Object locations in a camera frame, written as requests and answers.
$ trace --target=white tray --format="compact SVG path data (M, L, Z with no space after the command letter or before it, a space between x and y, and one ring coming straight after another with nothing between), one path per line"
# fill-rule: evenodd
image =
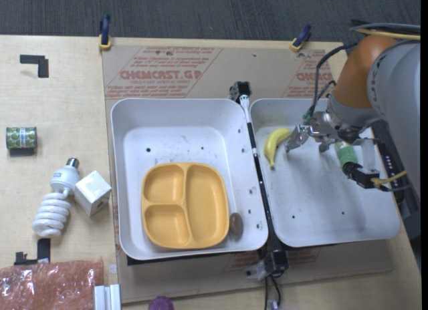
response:
M120 244L137 260L253 251L268 238L263 202L245 116L228 99L125 99L112 108ZM199 162L222 175L229 211L243 220L240 237L208 249L156 246L147 237L141 214L141 184L157 164Z
M286 153L284 144L276 152L271 169L263 155L268 134L278 127L291 130L302 124L309 99L259 99L250 108L257 152L278 238L292 247L330 245L351 241L389 239L400 228L393 194L364 189L340 170L334 150L319 153L313 138ZM320 100L317 109L326 109ZM372 138L371 130L362 137ZM354 148L362 163L360 147ZM385 178L379 153L376 169Z

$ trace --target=black cable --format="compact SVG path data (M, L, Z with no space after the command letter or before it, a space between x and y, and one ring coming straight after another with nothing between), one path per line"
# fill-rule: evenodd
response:
M268 307L268 278L265 277L265 310Z
M315 107L316 107L316 103L318 101L318 78L319 78L319 75L320 75L321 65L324 64L327 59L329 59L330 57L332 57L333 55L335 55L339 51L350 49L351 47L355 46L356 44L357 43L353 43L353 44L350 44L350 45L342 45L342 46L337 47L336 49L333 49L332 51L330 51L326 55L324 55L324 57L321 58L320 61L318 62L318 64L316 65L314 101L312 103L312 106L310 106L310 108L309 108L310 109L310 116L311 117L314 115L314 110L315 110Z
M328 82L327 84L324 85L324 87L322 88L321 92L318 94L318 101L320 100L320 98L324 95L324 93L327 91L328 87L330 87L331 85L336 85L336 81L331 80L330 82Z
M271 276L275 279L278 279L282 277L282 275L285 273L285 271L280 272L279 274L271 273Z
M420 35L421 27L418 25L406 25L396 23L367 23L366 21L351 19L350 24L354 27L365 28L369 30L386 31L390 33L399 33L403 35Z
M276 293L278 294L278 300L276 302L276 305L280 306L280 304L281 304L281 291L280 291L280 288L278 287L278 284L276 283L275 278L273 278L272 276L270 276L270 279L274 283L274 287L275 287Z
M379 190L385 191L385 192L396 192L396 191L402 191L402 190L406 190L408 188L410 188L411 185L403 185L403 186L398 186L396 188L388 188L387 186L384 185L380 185L379 186Z

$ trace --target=yellow divided plate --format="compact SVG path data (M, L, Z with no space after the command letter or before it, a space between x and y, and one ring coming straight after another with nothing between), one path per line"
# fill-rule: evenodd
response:
M224 181L210 165L177 162L151 168L142 181L144 229L158 246L202 249L229 231Z

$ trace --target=gray carpet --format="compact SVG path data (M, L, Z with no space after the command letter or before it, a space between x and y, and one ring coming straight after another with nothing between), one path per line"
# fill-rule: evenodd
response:
M351 19L420 25L421 0L2 0L0 34L95 36L105 13L116 37L351 43Z

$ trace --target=banana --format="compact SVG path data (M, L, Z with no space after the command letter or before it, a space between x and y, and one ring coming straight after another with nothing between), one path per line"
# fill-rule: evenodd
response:
M278 145L283 142L285 139L287 139L290 134L292 133L291 130L285 127L277 128L273 132L267 136L267 139L265 141L265 147L264 147L264 154L266 158L269 160L270 167L273 168L275 166L275 152L278 148Z

